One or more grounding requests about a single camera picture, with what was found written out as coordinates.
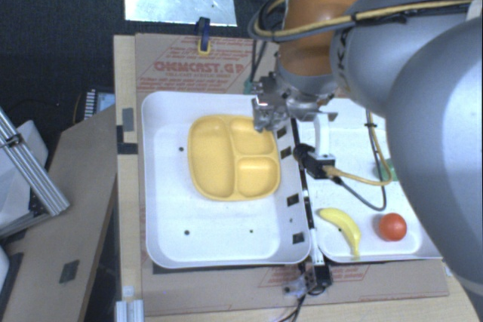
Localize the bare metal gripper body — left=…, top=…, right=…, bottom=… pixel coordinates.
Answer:
left=251, top=72, right=340, bottom=133

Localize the yellow divided plate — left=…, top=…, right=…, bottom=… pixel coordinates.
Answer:
left=186, top=114, right=282, bottom=202

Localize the thin black and white rod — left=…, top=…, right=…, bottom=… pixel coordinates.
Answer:
left=289, top=119, right=324, bottom=265

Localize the white plastic tray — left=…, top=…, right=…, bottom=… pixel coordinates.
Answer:
left=140, top=90, right=313, bottom=270
left=306, top=97, right=445, bottom=264

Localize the green flat object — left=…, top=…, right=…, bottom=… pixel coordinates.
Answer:
left=374, top=157, right=399, bottom=182

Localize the yellow banana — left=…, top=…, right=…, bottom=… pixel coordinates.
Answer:
left=318, top=207, right=362, bottom=259

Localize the red ball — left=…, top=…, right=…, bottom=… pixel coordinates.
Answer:
left=378, top=212, right=408, bottom=242

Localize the brown cardboard board red print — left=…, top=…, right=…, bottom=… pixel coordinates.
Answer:
left=134, top=32, right=451, bottom=317

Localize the black cylinder on white bracket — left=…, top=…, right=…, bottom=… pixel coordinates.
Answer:
left=292, top=113, right=337, bottom=180

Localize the black block with thin wires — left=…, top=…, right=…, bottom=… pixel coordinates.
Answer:
left=303, top=264, right=334, bottom=295

